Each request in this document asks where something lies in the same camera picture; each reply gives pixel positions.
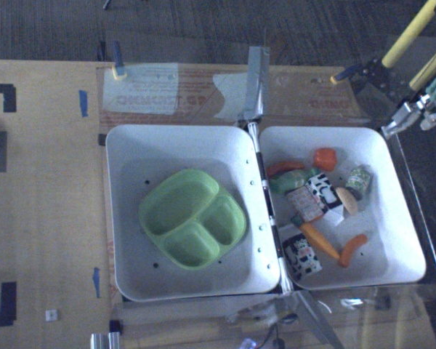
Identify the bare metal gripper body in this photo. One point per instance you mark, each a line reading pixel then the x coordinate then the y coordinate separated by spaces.
pixel 430 104

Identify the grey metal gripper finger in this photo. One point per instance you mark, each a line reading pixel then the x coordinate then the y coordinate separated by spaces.
pixel 403 116

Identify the green and white can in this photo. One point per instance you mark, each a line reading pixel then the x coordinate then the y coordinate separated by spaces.
pixel 358 181

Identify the orange rounded block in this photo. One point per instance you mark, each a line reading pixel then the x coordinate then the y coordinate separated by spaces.
pixel 325 159

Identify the beige biscuit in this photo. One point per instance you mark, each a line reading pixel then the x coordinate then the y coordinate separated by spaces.
pixel 348 200

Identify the brown cardboard board red print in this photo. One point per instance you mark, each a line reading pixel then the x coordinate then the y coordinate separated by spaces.
pixel 298 96

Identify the tall cow print carton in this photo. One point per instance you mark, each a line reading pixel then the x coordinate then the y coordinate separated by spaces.
pixel 325 191

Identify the white plastic tray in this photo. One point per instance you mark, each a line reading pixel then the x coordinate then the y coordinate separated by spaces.
pixel 131 267
pixel 392 231

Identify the red sausage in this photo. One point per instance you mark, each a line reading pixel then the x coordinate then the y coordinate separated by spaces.
pixel 283 167

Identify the pink and orange carton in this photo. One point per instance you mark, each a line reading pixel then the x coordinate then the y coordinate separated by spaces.
pixel 306 204

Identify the green toy vegetable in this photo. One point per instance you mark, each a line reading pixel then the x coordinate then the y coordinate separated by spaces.
pixel 288 182

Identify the orange sausage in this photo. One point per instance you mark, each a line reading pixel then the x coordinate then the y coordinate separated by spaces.
pixel 351 250

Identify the orange carrot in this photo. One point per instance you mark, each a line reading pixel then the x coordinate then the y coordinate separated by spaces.
pixel 318 240

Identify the small cow print carton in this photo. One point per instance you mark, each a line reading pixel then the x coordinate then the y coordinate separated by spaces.
pixel 302 257

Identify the green divided plate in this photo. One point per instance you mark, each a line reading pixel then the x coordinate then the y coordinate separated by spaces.
pixel 189 209

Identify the small white square block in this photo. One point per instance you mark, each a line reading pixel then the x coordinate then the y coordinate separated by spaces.
pixel 51 315

